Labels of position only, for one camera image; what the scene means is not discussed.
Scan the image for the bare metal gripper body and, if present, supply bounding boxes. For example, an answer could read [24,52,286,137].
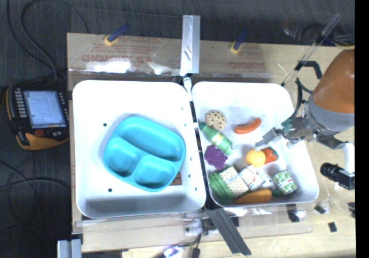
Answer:
[283,117,320,142]

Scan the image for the red and green toy vegetable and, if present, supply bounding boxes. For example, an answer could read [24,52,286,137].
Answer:
[261,146,280,165]

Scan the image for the orange toy sausage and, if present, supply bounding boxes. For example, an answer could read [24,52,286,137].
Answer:
[234,117,263,135]

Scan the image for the white and red carton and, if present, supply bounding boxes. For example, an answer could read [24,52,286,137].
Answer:
[238,164,266,192]

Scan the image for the white plastic tray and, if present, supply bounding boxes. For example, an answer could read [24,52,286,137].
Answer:
[190,81,321,210]
[71,79,208,220]

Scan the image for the green peas can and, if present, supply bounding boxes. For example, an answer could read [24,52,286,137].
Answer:
[272,169,298,196]

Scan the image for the green plastic bottle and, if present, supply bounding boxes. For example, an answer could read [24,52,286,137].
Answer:
[198,121,236,157]

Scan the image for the yellow patterned carton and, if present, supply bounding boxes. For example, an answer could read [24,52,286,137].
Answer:
[219,165,250,196]

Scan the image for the purple toy grapes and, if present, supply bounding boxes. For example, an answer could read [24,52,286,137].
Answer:
[204,145,229,171]

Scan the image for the orange toy carrot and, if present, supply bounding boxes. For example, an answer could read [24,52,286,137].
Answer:
[234,188,281,205]

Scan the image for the tan chocolate chip biscuit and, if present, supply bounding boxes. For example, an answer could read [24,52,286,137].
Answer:
[204,109,227,131]

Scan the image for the green toy asparagus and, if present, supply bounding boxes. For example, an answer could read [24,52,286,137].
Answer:
[208,172,236,205]

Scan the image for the brown rectangular piece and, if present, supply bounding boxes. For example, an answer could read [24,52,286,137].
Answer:
[170,172,183,187]

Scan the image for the blue divided plate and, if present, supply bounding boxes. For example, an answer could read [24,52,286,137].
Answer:
[101,115,187,193]

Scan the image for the brown cardboard board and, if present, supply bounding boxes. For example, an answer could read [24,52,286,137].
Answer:
[66,32,355,253]

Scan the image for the black cylinder on white bracket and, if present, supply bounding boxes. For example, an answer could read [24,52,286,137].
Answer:
[320,141,355,191]

